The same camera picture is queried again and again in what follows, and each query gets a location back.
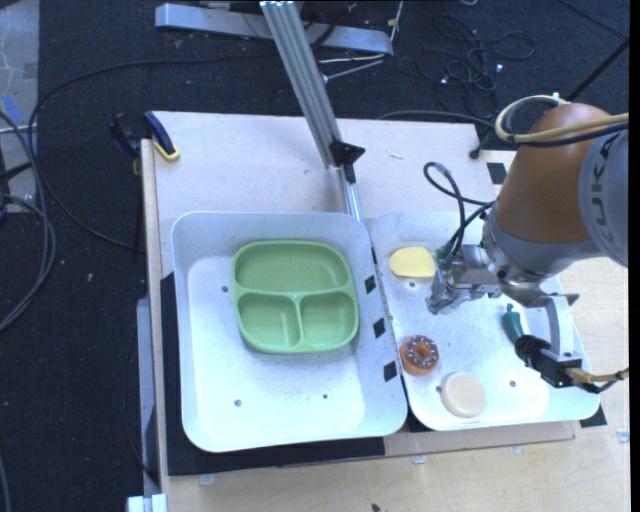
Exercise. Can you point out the yellow flat toy slice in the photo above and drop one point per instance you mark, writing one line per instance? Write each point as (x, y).
(411, 262)

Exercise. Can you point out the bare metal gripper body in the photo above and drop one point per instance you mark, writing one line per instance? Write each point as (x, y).
(475, 272)

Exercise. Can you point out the brown sprinkled doughnut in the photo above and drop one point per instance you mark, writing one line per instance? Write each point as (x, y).
(409, 357)

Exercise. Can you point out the green toy pepper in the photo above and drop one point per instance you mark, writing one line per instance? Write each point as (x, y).
(512, 325)

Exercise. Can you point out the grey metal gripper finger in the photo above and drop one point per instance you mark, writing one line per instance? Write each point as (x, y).
(456, 301)
(436, 292)

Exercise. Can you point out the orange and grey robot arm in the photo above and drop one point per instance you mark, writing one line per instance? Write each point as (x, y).
(545, 190)

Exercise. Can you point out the thin black and white rod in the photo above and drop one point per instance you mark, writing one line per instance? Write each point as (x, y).
(383, 292)

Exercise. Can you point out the beige round biscuit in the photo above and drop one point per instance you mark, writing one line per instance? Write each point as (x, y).
(463, 395)

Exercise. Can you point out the green divided plate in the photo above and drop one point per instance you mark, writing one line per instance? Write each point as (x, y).
(295, 295)

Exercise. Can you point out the white plastic tray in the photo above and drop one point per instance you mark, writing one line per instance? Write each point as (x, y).
(280, 395)
(475, 325)

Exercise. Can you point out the black cylinder on white bracket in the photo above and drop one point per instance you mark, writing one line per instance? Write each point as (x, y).
(550, 362)

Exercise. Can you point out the pale wood board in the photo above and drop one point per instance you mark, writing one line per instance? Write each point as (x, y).
(240, 165)

